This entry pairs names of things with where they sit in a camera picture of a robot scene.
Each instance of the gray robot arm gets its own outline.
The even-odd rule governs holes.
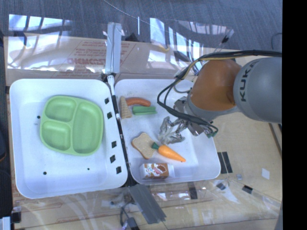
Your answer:
[[[282,58],[261,58],[246,64],[236,76],[233,95],[245,116],[282,124]]]

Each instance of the toy bread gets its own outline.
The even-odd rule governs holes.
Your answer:
[[[131,142],[132,146],[138,150],[145,159],[150,159],[153,156],[155,152],[155,149],[152,149],[153,143],[154,141],[146,133],[141,133]]]

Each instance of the toy food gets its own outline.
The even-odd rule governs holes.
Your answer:
[[[153,156],[155,149],[152,149],[154,141],[146,133],[141,133],[138,137],[134,138],[131,145],[138,150],[145,159]]]
[[[148,100],[145,100],[140,97],[130,97],[126,99],[127,105],[142,105],[142,106],[150,106],[151,102]]]
[[[174,167],[167,163],[144,163],[140,166],[143,179],[165,179],[174,177]]]
[[[134,106],[132,108],[132,112],[134,115],[148,115],[157,113],[154,106]]]
[[[119,101],[120,101],[120,117],[122,119],[132,117],[132,112],[128,107],[126,98],[124,96],[121,96]]]
[[[169,159],[178,160],[181,162],[185,162],[186,159],[183,158],[181,155],[176,153],[174,150],[169,148],[167,145],[158,146],[155,142],[152,144],[153,149],[157,149],[158,153],[161,154],[164,157],[167,157]]]

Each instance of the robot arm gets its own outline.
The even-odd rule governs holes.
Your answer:
[[[239,66],[233,59],[263,55]],[[242,112],[245,116],[263,122],[282,123],[282,54],[271,51],[238,51],[214,53],[197,61],[208,60],[202,67],[187,97],[175,102],[174,108],[159,101],[162,92],[172,89],[184,79],[195,61],[184,70],[173,84],[158,95],[158,104],[178,119],[163,121],[159,138],[163,143],[180,142],[180,131],[188,128],[193,135],[204,132],[214,136],[218,129],[213,120],[221,115]],[[180,124],[175,132],[170,129]]]

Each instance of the food container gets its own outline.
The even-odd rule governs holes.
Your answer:
[[[133,79],[120,80],[115,85],[118,106],[121,96],[142,97],[151,101],[156,107],[156,114],[132,115],[131,118],[120,119],[122,133],[118,128],[116,113],[112,103],[109,86],[100,80],[79,79],[21,79],[10,87],[12,147],[15,166],[15,180],[19,192],[27,198],[43,198],[75,193],[92,192],[118,188],[128,178],[127,163],[133,179],[140,184],[180,183],[216,178],[221,170],[220,162],[213,138],[204,134],[193,136],[187,129],[181,134],[185,140],[169,146],[186,159],[179,162],[163,157],[158,152],[146,160],[131,145],[133,138],[146,132],[157,143],[160,125],[166,116],[176,118],[160,107],[156,100],[159,92],[173,80]],[[192,83],[188,80],[180,82],[179,90],[187,90]],[[171,92],[167,105],[173,106],[183,94]],[[66,99],[69,115],[50,115],[48,101],[54,101],[57,109],[63,103],[60,96]],[[98,128],[87,128],[87,135],[95,140],[90,149],[80,152],[74,136],[69,129],[74,125],[87,127],[99,118],[99,112],[87,106],[81,114],[78,108],[84,103],[92,103],[102,111],[103,125]],[[64,149],[59,149],[57,142],[48,147],[44,135],[41,138],[41,127],[45,131],[53,129],[48,122],[59,122],[66,127],[56,130],[66,132]],[[78,131],[82,136],[83,129]],[[146,163],[166,163],[172,168],[171,175],[164,179],[143,178],[140,166]]]
[[[103,112],[102,140],[97,150],[86,151],[87,156],[50,149],[41,140],[44,108],[48,100],[58,95],[82,99],[76,106],[67,104],[71,108],[70,114],[78,107],[86,110],[80,114],[83,121],[74,120],[80,122],[78,125],[87,125],[86,114],[99,116],[82,103],[94,103]],[[10,87],[10,102],[15,180],[23,196],[43,198],[92,192],[121,187],[126,182],[126,162],[110,90],[105,83],[99,80],[21,79]]]
[[[176,120],[176,117],[172,116],[157,103],[158,94],[173,81],[166,79],[125,79],[120,80],[115,85],[115,93],[118,96],[118,100],[120,96],[126,98],[141,97],[149,100],[151,106],[156,107],[156,114],[133,115],[131,118],[121,120],[131,174],[140,184],[150,185],[210,180],[216,178],[221,171],[213,138],[208,138],[205,134],[197,137],[193,136],[188,129],[181,132],[181,135],[185,137],[184,141],[168,144],[171,149],[184,157],[186,162],[168,159],[157,151],[150,159],[145,159],[132,146],[131,141],[142,132],[145,132],[152,140],[159,143],[158,134],[163,119],[170,116],[171,121]],[[186,91],[192,85],[192,82],[184,80],[177,85],[177,89],[179,91]],[[173,107],[175,101],[183,96],[184,94],[182,93],[171,91],[166,104]],[[163,101],[163,99],[164,95],[161,95],[160,101]],[[163,180],[144,178],[139,168],[146,163],[167,163],[173,166],[174,176],[169,176]]]

